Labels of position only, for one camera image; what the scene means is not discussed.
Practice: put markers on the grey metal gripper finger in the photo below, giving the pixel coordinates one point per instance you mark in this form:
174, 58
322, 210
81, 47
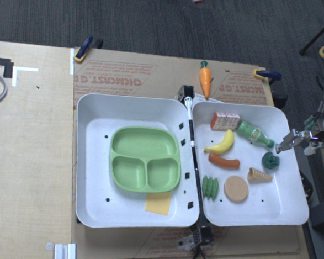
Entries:
293, 141
284, 140

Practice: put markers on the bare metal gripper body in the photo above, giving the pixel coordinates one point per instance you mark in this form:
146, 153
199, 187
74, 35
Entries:
320, 136

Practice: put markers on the green broccoli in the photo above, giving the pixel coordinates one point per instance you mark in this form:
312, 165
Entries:
270, 160

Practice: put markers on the green bottle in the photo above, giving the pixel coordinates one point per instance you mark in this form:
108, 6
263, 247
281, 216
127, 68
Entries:
249, 131

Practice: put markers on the tan ice cream cone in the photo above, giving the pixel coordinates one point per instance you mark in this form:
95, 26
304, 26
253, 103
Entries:
257, 175

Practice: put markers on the yellow banana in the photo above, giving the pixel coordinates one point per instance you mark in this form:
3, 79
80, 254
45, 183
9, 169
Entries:
226, 143

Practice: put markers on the orange carton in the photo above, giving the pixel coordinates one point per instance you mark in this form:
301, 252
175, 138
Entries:
224, 121

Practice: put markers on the orange sausage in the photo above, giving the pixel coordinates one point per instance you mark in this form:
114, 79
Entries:
223, 161

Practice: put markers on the white plastic tray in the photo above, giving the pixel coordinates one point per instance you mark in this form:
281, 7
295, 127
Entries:
93, 160
267, 202

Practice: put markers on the tan round biscuit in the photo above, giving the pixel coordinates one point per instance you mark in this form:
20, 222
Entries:
236, 189

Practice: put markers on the green ribbed toy vegetable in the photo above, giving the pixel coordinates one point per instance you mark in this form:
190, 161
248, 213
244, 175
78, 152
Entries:
210, 187

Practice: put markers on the thin black and white rod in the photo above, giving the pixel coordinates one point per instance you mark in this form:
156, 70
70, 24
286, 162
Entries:
191, 128

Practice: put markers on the orange carrot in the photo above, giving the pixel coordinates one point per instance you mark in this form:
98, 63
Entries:
205, 80

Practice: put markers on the green divided plate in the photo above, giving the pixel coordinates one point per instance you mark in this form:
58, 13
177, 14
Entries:
146, 141

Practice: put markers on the yellow cheese slice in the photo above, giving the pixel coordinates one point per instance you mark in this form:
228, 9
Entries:
158, 204

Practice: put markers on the brown cardboard board red print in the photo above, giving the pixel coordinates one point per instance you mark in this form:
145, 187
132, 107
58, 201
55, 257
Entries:
113, 78

